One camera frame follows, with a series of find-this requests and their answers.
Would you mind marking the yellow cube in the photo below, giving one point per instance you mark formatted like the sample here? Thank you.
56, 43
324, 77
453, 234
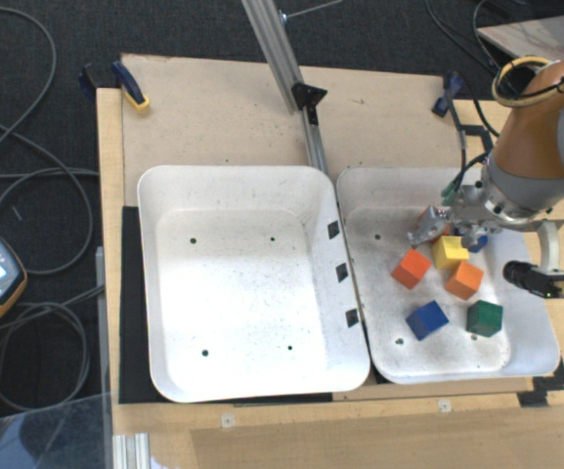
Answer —
450, 253

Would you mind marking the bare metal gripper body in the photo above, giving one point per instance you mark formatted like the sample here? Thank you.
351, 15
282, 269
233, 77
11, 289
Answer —
482, 206

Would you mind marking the brown cardboard board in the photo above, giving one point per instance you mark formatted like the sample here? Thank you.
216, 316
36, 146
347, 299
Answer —
213, 125

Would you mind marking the white plastic tray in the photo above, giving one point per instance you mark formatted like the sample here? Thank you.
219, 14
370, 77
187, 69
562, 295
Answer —
242, 286
389, 350

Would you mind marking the black cylinder on white bracket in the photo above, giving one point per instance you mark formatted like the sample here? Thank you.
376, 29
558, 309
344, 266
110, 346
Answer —
531, 276

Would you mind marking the blue cube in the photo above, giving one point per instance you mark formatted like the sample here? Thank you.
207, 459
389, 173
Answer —
427, 320
479, 245

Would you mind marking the green cube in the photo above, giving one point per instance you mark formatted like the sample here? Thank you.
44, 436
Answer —
485, 318

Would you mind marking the orange cube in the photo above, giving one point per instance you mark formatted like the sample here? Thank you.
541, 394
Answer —
464, 281
411, 269

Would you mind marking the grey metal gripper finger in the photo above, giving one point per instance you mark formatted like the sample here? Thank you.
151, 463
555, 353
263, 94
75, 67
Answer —
425, 228
470, 239

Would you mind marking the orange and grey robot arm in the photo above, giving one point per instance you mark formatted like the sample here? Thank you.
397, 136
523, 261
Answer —
531, 130

